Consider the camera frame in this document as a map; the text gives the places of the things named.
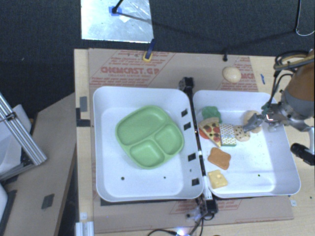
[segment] metal frame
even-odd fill
[[[4,122],[8,129],[11,131],[12,135],[22,146],[26,155],[31,161],[31,164],[25,165],[21,163],[20,165],[12,168],[6,173],[0,175],[0,180],[6,180],[10,177],[18,175],[33,166],[38,166],[44,161],[47,160],[46,155],[41,151],[37,146],[35,141],[29,132],[22,125],[16,113],[13,112],[13,109],[10,107],[4,96],[0,93],[0,121]]]

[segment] toy pizza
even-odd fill
[[[221,132],[218,117],[207,118],[200,122],[198,127],[215,145],[221,147]]]

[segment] cardboard sheet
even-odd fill
[[[194,77],[194,92],[201,89],[258,91],[250,57],[154,52],[151,62],[142,60],[143,51],[90,49],[90,115],[93,93],[101,86],[177,88],[183,77]],[[238,67],[242,78],[232,84],[222,76],[227,66]],[[91,128],[93,205],[95,233],[150,230],[193,226],[186,214],[196,207],[195,200],[107,203],[95,188],[95,143]],[[287,196],[219,200],[219,212],[205,225],[293,219]]]

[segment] yellow clip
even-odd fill
[[[152,59],[153,53],[150,54],[150,57],[149,57],[148,59],[146,59],[146,55],[147,55],[147,51],[144,52],[144,55],[143,55],[143,57],[142,57],[142,60],[143,60],[144,62],[150,62],[151,59]]]

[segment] wooden table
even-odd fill
[[[16,190],[4,236],[57,236],[75,163],[74,94],[39,112],[33,138],[48,160],[5,186]],[[42,209],[45,197],[51,206]]]
[[[258,91],[270,94],[273,82],[273,57],[250,57],[252,69],[256,78]],[[89,95],[89,59],[88,50],[75,50],[75,80],[76,80],[76,108],[80,107],[80,96]],[[285,87],[288,83],[286,78],[281,85]],[[81,119],[90,119],[90,109],[81,112]],[[314,125],[314,119],[307,120],[307,124]],[[286,127],[289,143],[299,142],[309,146],[307,133],[301,133],[292,127]],[[87,217],[81,218],[80,222],[93,221],[93,194],[92,194],[92,162],[91,162],[91,135],[89,127],[77,129],[77,151],[78,151],[78,181],[79,181],[79,211],[84,212]],[[294,220],[271,221],[261,223],[244,223],[230,225],[206,226],[203,235],[221,236],[280,236],[280,235],[315,235],[313,220],[315,215],[315,188],[314,167],[304,163],[301,159],[294,157],[301,179],[301,190],[290,197],[295,200],[297,206],[293,207]],[[97,234],[97,236],[145,236],[149,231],[133,231]]]

